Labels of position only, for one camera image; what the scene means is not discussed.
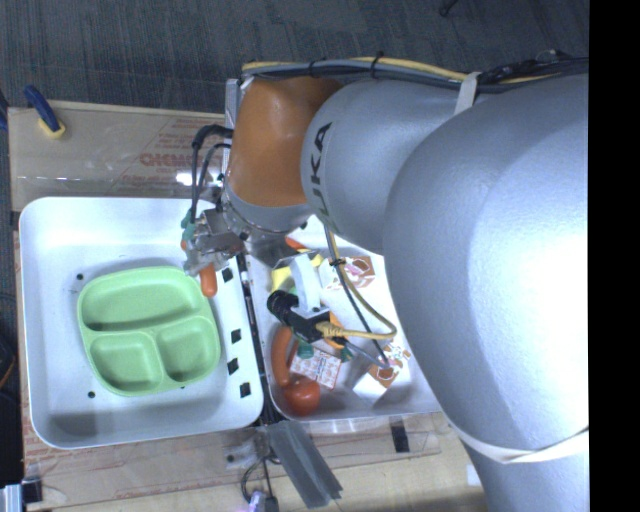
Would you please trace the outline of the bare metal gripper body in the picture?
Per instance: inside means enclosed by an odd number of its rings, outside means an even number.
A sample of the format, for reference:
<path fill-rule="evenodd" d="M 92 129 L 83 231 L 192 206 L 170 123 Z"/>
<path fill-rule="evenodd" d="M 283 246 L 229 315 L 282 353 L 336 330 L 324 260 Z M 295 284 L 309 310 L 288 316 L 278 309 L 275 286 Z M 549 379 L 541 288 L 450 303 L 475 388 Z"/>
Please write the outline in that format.
<path fill-rule="evenodd" d="M 274 241 L 274 234 L 244 223 L 242 218 L 215 208 L 204 210 L 196 219 L 191 237 L 191 255 L 199 261 L 215 257 L 230 259 Z"/>

